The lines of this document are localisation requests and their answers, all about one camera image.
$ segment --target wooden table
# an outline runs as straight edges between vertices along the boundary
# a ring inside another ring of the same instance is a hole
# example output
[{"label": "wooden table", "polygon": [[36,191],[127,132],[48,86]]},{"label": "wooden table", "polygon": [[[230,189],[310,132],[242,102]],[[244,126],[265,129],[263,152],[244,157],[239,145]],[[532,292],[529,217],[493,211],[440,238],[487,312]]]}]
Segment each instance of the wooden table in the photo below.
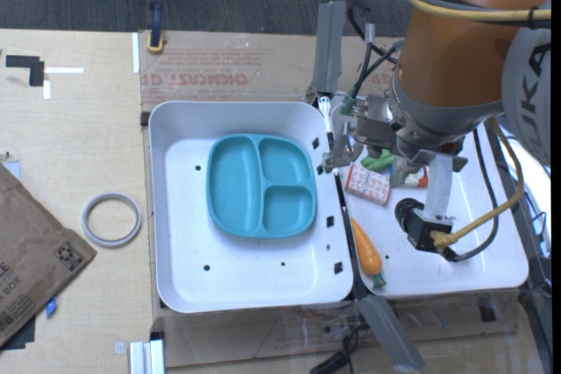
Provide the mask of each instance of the wooden table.
[{"label": "wooden table", "polygon": [[[0,149],[20,157],[21,180],[64,226],[81,235],[81,214],[94,196],[131,196],[146,220],[140,81],[130,33],[0,30]],[[39,56],[52,74],[51,98],[28,84],[28,71],[5,55]],[[115,238],[132,226],[125,206],[95,209],[91,226]],[[153,324],[148,229],[119,249],[96,247],[94,261],[57,296],[49,318],[37,316],[35,342],[0,352],[0,373],[126,373],[129,342],[146,341]],[[517,305],[515,333],[420,342],[433,372],[543,372],[528,319]],[[308,372],[329,354],[187,367],[171,372]],[[360,350],[355,369],[395,372],[380,348]]]}]

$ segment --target white ring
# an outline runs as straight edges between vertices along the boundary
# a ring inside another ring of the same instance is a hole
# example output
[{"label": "white ring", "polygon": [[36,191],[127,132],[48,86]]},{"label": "white ring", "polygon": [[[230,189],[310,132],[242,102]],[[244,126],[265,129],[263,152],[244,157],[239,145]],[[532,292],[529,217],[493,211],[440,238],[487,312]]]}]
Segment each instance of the white ring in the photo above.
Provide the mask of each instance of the white ring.
[{"label": "white ring", "polygon": [[[134,228],[132,229],[132,231],[129,232],[126,236],[118,238],[116,240],[108,240],[96,236],[96,234],[94,234],[89,228],[88,224],[89,213],[91,212],[91,210],[100,202],[107,200],[118,200],[124,202],[131,207],[136,215],[136,223],[134,224]],[[140,207],[138,206],[138,204],[129,195],[121,194],[120,192],[107,192],[105,194],[99,194],[86,205],[86,208],[82,212],[82,227],[84,229],[84,232],[86,233],[86,236],[92,242],[97,243],[100,246],[104,246],[105,248],[118,248],[119,246],[123,246],[125,243],[129,243],[140,231],[141,223],[142,213],[140,212]]]}]

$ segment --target brown paper bag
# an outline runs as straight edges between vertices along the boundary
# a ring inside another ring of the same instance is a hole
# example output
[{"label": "brown paper bag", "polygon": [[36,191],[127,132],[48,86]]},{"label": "brown paper bag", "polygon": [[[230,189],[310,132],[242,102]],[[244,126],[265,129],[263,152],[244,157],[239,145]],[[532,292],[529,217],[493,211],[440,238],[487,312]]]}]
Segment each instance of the brown paper bag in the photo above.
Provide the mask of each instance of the brown paper bag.
[{"label": "brown paper bag", "polygon": [[0,164],[0,346],[95,255]]}]

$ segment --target blue divided plate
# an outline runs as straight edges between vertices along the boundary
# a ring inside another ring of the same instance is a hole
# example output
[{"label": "blue divided plate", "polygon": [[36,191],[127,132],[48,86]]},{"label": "blue divided plate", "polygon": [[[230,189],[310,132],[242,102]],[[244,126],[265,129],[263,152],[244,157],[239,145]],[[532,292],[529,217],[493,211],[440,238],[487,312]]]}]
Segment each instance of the blue divided plate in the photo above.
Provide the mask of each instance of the blue divided plate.
[{"label": "blue divided plate", "polygon": [[316,182],[308,154],[295,142],[231,134],[210,149],[207,202],[213,221],[236,236],[300,234],[316,215]]}]

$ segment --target carrot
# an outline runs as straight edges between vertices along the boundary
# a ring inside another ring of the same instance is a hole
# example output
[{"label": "carrot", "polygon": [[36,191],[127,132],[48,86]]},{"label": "carrot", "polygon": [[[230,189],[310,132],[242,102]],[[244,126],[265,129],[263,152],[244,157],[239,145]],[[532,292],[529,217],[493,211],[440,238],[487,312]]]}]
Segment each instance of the carrot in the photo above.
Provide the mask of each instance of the carrot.
[{"label": "carrot", "polygon": [[372,241],[362,230],[354,218],[351,219],[352,234],[357,246],[359,263],[366,274],[374,276],[374,288],[384,286],[386,281],[381,277],[382,258]]}]

